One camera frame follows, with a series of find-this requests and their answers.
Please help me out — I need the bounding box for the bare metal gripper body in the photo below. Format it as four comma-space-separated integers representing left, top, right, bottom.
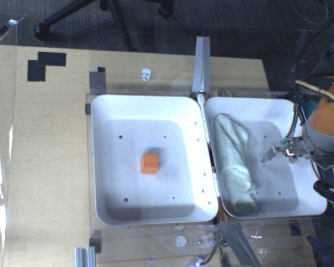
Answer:
280, 136, 315, 164

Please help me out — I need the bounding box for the white plastic tray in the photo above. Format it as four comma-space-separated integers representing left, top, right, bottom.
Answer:
90, 94, 219, 226
204, 96, 328, 220

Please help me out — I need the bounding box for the pale green rolled towel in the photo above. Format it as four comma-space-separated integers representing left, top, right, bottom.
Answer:
213, 113, 258, 216

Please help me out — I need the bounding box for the orange cube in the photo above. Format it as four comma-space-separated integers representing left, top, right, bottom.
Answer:
140, 153, 160, 175

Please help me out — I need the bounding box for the small white round disc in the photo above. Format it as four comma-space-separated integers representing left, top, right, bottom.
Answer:
175, 234, 188, 248

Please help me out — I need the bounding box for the black office chair base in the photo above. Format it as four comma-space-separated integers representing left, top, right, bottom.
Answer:
33, 0, 175, 52

